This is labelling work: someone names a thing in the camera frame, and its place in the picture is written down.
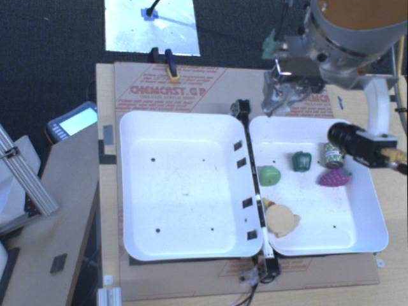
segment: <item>phone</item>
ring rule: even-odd
[[[45,134],[55,144],[75,135],[98,120],[96,104],[88,101],[78,108],[48,122]]]

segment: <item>green can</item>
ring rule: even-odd
[[[324,160],[326,161],[326,167],[329,169],[337,169],[343,166],[341,151],[331,143],[324,145]]]

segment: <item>empty white tray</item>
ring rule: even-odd
[[[124,245],[142,261],[248,257],[262,245],[242,124],[134,111],[120,121]]]
[[[388,232],[369,169],[346,156],[352,173],[343,187],[317,182],[328,171],[323,145],[327,132],[340,119],[256,117],[250,132],[257,169],[273,165],[281,172],[275,186],[260,186],[262,197],[288,206],[302,218],[287,236],[269,233],[272,247],[287,256],[378,252],[388,244]],[[309,171],[295,172],[292,155],[312,154]]]

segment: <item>beige round toy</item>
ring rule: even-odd
[[[277,238],[286,236],[299,223],[300,216],[293,214],[285,205],[274,204],[265,212],[266,225]]]

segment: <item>black carpet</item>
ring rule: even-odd
[[[180,64],[270,68],[262,42],[277,27],[281,0],[193,0],[201,57]],[[295,0],[283,34],[296,34]],[[0,123],[16,140],[29,135],[38,153],[46,123],[94,96],[99,62],[146,62],[145,54],[105,51],[104,0],[0,0]],[[390,58],[374,73],[391,73]]]

